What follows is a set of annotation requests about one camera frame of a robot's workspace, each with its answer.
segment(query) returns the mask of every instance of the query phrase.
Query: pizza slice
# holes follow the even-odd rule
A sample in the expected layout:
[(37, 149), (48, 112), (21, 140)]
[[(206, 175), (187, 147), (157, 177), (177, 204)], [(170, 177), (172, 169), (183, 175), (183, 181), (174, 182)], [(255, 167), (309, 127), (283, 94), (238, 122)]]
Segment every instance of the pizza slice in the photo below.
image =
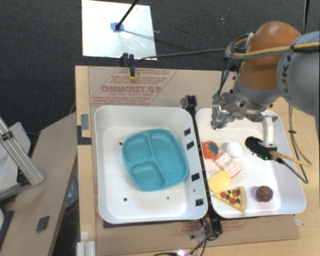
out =
[(240, 212), (244, 213), (247, 208), (247, 196), (243, 186), (227, 189), (220, 193), (215, 193), (213, 196)]

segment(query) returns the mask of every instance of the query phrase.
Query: chocolate donut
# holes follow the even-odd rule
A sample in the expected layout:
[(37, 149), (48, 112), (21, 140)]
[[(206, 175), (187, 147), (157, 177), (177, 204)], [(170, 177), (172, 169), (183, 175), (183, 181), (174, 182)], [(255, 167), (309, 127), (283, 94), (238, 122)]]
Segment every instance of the chocolate donut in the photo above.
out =
[(259, 202), (269, 202), (274, 195), (272, 189), (268, 186), (260, 186), (255, 192), (255, 198)]

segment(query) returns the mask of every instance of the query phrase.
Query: metal pole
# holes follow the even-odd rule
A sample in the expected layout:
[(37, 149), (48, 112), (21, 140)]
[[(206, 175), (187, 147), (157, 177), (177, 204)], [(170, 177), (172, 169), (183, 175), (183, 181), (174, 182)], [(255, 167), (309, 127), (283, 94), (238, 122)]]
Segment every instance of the metal pole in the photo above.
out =
[(135, 5), (139, 2), (139, 0), (135, 0), (129, 10), (126, 12), (126, 14), (123, 16), (123, 18), (120, 20), (120, 22), (115, 25), (115, 30), (120, 30), (121, 24), (125, 21), (126, 17), (129, 15), (129, 13), (132, 11), (132, 9), (135, 7)]

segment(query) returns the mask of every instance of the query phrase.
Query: blue plate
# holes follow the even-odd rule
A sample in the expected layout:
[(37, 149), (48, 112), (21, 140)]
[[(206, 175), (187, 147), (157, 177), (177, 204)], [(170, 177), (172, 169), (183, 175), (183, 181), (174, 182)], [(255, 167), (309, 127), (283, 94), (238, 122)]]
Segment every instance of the blue plate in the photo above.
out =
[(152, 129), (128, 137), (122, 156), (134, 184), (157, 191), (184, 181), (189, 167), (176, 137), (165, 129)]

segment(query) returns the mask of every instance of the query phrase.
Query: white egg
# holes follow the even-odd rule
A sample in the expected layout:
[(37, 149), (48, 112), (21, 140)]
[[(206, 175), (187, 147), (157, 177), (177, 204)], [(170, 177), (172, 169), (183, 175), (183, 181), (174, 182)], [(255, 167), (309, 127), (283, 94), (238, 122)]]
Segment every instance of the white egg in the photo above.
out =
[(232, 158), (242, 158), (244, 156), (244, 151), (238, 142), (230, 142), (226, 146), (226, 152), (232, 157)]

